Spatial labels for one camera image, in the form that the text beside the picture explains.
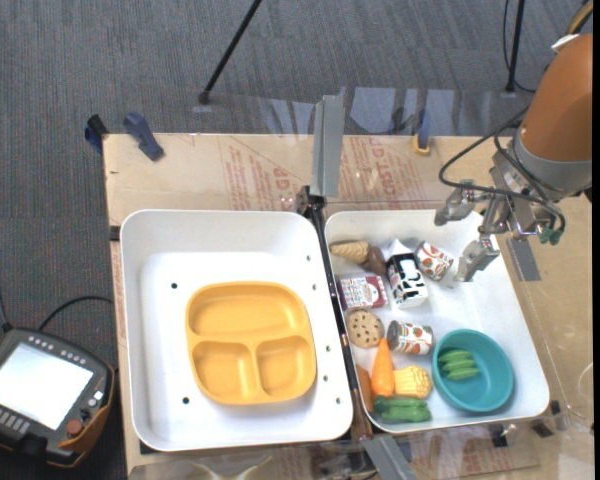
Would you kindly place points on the dark green pea pod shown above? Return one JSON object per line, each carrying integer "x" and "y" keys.
{"x": 402, "y": 410}

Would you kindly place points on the white can with red print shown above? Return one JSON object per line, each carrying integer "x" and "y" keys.
{"x": 411, "y": 338}
{"x": 434, "y": 261}

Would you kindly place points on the yellow divided plate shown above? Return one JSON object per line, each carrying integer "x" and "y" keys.
{"x": 250, "y": 343}

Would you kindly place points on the yellow corn cob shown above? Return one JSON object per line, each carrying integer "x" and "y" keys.
{"x": 414, "y": 382}

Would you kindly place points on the brown toy potato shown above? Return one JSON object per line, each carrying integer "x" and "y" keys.
{"x": 377, "y": 262}

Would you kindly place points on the orange carrot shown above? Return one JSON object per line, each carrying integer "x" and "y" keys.
{"x": 382, "y": 370}

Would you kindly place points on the brown chocolate chip biscuit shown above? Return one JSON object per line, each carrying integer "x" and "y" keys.
{"x": 364, "y": 328}

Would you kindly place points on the black and white milk carton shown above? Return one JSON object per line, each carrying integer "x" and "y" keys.
{"x": 406, "y": 280}

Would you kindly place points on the pink and white carton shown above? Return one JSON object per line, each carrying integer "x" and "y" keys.
{"x": 362, "y": 293}

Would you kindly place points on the brown cardboard board, red print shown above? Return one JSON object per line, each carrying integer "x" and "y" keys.
{"x": 180, "y": 178}

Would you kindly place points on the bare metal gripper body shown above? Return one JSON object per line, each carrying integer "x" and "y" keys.
{"x": 515, "y": 208}

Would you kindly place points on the green pea pods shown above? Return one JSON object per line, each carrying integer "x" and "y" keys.
{"x": 459, "y": 365}

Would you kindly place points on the white plastic tray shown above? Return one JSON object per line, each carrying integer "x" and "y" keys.
{"x": 160, "y": 328}
{"x": 480, "y": 308}

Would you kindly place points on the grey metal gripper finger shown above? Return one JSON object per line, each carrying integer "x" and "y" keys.
{"x": 456, "y": 204}
{"x": 476, "y": 259}

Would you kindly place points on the teal bowl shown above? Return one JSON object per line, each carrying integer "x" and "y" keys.
{"x": 490, "y": 383}

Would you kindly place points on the beige waffle cone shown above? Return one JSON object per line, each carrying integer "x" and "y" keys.
{"x": 352, "y": 251}

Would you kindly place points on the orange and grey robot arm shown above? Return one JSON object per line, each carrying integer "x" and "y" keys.
{"x": 560, "y": 98}

